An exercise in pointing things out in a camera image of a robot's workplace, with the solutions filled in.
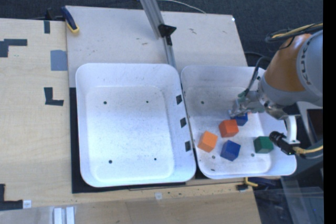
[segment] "white cable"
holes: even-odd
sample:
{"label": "white cable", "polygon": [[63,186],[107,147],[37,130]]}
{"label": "white cable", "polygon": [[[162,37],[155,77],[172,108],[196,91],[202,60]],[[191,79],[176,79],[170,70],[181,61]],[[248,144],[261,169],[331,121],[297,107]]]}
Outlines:
{"label": "white cable", "polygon": [[185,5],[185,6],[189,7],[189,8],[194,8],[194,9],[198,10],[199,12],[206,14],[206,12],[204,12],[203,10],[201,10],[201,9],[199,9],[199,8],[196,8],[196,7],[193,7],[193,6],[191,6],[191,5],[185,4],[185,3],[180,2],[180,1],[176,1],[176,0],[157,0],[157,1],[175,2],[175,3],[178,3],[178,4]]}

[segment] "cube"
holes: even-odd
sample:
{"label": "cube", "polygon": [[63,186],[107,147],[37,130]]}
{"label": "cube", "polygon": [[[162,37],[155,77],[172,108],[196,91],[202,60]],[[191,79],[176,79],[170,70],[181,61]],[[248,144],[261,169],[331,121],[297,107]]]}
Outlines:
{"label": "cube", "polygon": [[235,116],[233,119],[237,121],[238,126],[244,126],[244,124],[248,121],[247,113],[243,116]]}
{"label": "cube", "polygon": [[224,120],[218,127],[222,137],[232,137],[239,132],[237,121],[235,119]]}
{"label": "cube", "polygon": [[202,136],[201,139],[197,145],[198,148],[206,151],[206,152],[210,152],[212,151],[217,143],[218,140],[218,136],[209,132],[209,131],[205,131]]}
{"label": "cube", "polygon": [[253,140],[254,150],[256,153],[269,153],[273,150],[273,143],[268,136],[259,136]]}
{"label": "cube", "polygon": [[238,157],[239,151],[240,145],[228,140],[224,143],[220,156],[232,162]]}

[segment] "blue cube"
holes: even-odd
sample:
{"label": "blue cube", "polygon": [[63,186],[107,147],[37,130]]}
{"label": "blue cube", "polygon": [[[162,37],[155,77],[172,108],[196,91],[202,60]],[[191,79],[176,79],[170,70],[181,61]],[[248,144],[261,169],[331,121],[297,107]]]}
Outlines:
{"label": "blue cube", "polygon": [[229,161],[234,161],[239,155],[240,145],[228,140],[224,143],[222,147],[221,157],[228,159]]}
{"label": "blue cube", "polygon": [[235,116],[232,119],[235,119],[237,121],[238,126],[243,126],[248,121],[247,113],[245,113],[243,116]]}

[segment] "black clamp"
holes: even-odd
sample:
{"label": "black clamp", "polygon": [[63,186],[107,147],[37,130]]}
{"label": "black clamp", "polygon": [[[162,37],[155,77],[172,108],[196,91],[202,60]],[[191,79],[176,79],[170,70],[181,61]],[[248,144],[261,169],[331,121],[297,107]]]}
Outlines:
{"label": "black clamp", "polygon": [[170,26],[170,25],[165,25],[165,24],[160,24],[159,25],[159,32],[161,37],[165,37],[167,44],[172,46],[172,39],[170,38],[171,34],[174,33],[174,31],[176,30],[176,27],[174,26]]}

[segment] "black tape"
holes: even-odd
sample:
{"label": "black tape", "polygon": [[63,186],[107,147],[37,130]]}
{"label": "black tape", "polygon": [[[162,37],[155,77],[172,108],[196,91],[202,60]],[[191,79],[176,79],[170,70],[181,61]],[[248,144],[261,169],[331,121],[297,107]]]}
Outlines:
{"label": "black tape", "polygon": [[5,201],[5,184],[0,184],[0,211],[23,209],[23,200]]}
{"label": "black tape", "polygon": [[44,21],[44,34],[50,34],[50,22],[48,20]]}
{"label": "black tape", "polygon": [[248,186],[246,184],[241,184],[241,185],[237,185],[236,186],[236,189],[238,191],[244,191],[244,190],[247,190],[248,189]]}
{"label": "black tape", "polygon": [[5,184],[0,184],[0,202],[5,201]]}
{"label": "black tape", "polygon": [[185,145],[185,151],[186,152],[188,152],[188,151],[191,150],[191,143],[190,143],[190,141],[185,142],[184,145]]}
{"label": "black tape", "polygon": [[4,39],[0,41],[0,57],[8,57],[9,46],[27,46],[27,44],[27,39]]}
{"label": "black tape", "polygon": [[9,46],[27,46],[27,39],[4,39]]}
{"label": "black tape", "polygon": [[177,104],[180,104],[182,102],[182,95],[178,95],[177,97],[176,97],[176,103]]}
{"label": "black tape", "polygon": [[181,124],[181,128],[183,128],[184,126],[186,126],[186,125],[187,125],[187,120],[186,120],[186,118],[181,119],[181,120],[180,120],[180,124]]}
{"label": "black tape", "polygon": [[44,94],[46,96],[46,104],[63,106],[64,100],[54,100],[53,99],[52,90],[53,90],[52,87],[44,88]]}
{"label": "black tape", "polygon": [[8,57],[8,44],[4,41],[0,41],[0,57]]}

